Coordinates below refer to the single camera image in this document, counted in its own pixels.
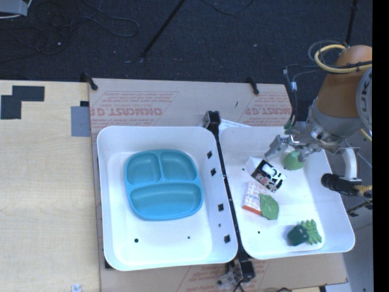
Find light green pear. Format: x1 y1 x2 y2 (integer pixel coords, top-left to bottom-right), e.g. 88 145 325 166
283 150 305 172

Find brown cardboard board red print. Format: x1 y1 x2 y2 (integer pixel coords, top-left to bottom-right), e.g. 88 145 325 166
88 77 349 292

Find orange and white packet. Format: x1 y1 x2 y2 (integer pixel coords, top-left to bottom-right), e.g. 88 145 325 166
241 181 269 216

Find black and white carton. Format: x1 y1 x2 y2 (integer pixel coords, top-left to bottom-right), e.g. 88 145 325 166
245 156 287 193

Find green leaf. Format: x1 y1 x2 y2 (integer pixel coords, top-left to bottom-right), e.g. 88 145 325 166
258 193 280 221

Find white printed paper slip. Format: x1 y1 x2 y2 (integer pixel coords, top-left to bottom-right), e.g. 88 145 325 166
219 119 252 131

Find dark green pepper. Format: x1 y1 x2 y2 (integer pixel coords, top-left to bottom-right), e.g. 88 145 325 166
286 224 310 247

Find white plastic tray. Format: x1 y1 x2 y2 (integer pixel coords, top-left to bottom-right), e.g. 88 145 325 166
219 126 356 261
96 125 239 272

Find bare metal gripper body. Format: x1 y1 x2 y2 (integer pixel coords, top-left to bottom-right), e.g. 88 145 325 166
284 122 339 155

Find black block with thin wires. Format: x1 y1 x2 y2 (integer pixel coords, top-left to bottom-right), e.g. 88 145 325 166
202 110 221 130
236 259 256 283

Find black cylinder on white bracket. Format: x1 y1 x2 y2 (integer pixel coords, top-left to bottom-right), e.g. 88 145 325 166
320 147 365 196

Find blue divided plate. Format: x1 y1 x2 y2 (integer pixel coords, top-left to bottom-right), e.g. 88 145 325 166
123 148 205 222

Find light green grapes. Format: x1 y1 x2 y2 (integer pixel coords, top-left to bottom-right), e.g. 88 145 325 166
300 218 323 246

